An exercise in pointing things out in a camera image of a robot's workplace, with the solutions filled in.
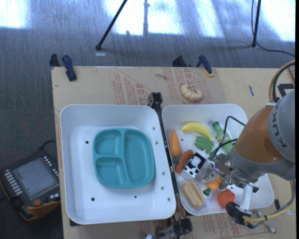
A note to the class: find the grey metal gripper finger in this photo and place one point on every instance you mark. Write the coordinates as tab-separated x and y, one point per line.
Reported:
225	183
209	173

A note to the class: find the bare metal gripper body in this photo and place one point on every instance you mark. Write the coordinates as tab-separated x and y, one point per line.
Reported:
224	163

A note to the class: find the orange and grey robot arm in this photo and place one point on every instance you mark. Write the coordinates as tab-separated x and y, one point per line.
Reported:
259	136

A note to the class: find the small orange carrot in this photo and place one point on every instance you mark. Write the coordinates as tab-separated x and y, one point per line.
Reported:
213	184

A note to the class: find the black and white cow carton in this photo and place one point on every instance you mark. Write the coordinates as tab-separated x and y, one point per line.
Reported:
193	167

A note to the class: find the tan hot dog bun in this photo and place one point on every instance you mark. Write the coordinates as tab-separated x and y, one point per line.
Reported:
193	193

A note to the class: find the green pea pods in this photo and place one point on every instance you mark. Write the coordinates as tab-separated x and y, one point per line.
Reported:
203	144

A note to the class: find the dark orange carrot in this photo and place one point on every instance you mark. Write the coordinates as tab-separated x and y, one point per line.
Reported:
185	159

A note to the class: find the green plastic bottle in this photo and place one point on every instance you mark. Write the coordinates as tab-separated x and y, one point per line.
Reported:
218	129

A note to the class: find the yellow banana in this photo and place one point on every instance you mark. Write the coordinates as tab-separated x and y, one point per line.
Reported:
195	128

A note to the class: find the pale orange carrot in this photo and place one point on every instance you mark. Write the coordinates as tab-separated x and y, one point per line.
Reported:
174	143

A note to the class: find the thin black and white rod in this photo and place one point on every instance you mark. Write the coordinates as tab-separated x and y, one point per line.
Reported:
167	148

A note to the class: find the white plastic tray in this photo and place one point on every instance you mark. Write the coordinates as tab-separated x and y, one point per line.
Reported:
201	113
79	183

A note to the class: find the teal divided plate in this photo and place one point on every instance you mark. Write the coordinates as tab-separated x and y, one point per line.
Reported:
137	155

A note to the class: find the cream toy pumpkin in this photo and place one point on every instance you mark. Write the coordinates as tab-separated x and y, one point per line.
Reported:
191	93

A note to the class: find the brown cardboard board, red print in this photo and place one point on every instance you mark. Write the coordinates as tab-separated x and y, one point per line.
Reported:
129	86

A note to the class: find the black cylinder on white bracket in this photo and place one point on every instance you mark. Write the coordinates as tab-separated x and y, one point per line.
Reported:
246	198

